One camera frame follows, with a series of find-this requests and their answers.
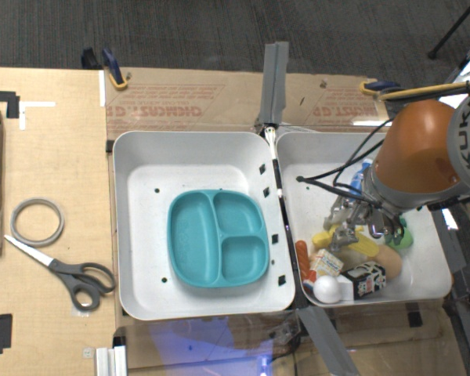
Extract red sausage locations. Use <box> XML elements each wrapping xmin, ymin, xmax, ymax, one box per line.
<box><xmin>295</xmin><ymin>240</ymin><xmax>312</xmax><ymax>284</ymax></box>

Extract small yellow and white carton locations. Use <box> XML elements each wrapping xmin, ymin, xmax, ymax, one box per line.
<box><xmin>309</xmin><ymin>248</ymin><xmax>345</xmax><ymax>278</ymax></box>

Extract yellow corn cob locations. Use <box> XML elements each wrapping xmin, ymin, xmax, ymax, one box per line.
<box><xmin>311</xmin><ymin>225</ymin><xmax>381</xmax><ymax>258</ymax></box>

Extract white ball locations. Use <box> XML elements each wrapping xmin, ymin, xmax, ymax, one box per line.
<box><xmin>313</xmin><ymin>275</ymin><xmax>342</xmax><ymax>304</ymax></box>

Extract grey tape ring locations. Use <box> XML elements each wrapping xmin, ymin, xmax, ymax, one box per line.
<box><xmin>9</xmin><ymin>197</ymin><xmax>66</xmax><ymax>248</ymax></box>

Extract tan bread roll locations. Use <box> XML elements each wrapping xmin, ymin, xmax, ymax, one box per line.
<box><xmin>375</xmin><ymin>244</ymin><xmax>403</xmax><ymax>280</ymax></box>

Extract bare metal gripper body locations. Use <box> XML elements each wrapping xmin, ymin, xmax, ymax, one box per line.
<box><xmin>323</xmin><ymin>193</ymin><xmax>383</xmax><ymax>233</ymax></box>

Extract blue divided plate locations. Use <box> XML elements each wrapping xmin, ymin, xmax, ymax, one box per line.
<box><xmin>166</xmin><ymin>189</ymin><xmax>270</xmax><ymax>288</ymax></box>

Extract brown cardboard board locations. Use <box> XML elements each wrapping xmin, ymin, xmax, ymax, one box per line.
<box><xmin>104</xmin><ymin>67</ymin><xmax>455</xmax><ymax>371</ymax></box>

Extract white plastic tray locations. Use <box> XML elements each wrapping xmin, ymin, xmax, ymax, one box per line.
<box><xmin>112</xmin><ymin>130</ymin><xmax>297</xmax><ymax>321</ymax></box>
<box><xmin>276</xmin><ymin>131</ymin><xmax>454</xmax><ymax>309</ymax></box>

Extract green toy vegetable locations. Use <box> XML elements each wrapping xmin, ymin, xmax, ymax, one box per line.
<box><xmin>387</xmin><ymin>217</ymin><xmax>414</xmax><ymax>252</ymax></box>

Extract grey handled scissors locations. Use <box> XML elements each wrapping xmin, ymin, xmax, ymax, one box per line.
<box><xmin>3</xmin><ymin>233</ymin><xmax>117</xmax><ymax>312</ymax></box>

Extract black and white milk carton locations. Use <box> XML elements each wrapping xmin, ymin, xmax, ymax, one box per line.
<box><xmin>336</xmin><ymin>260</ymin><xmax>388</xmax><ymax>301</ymax></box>

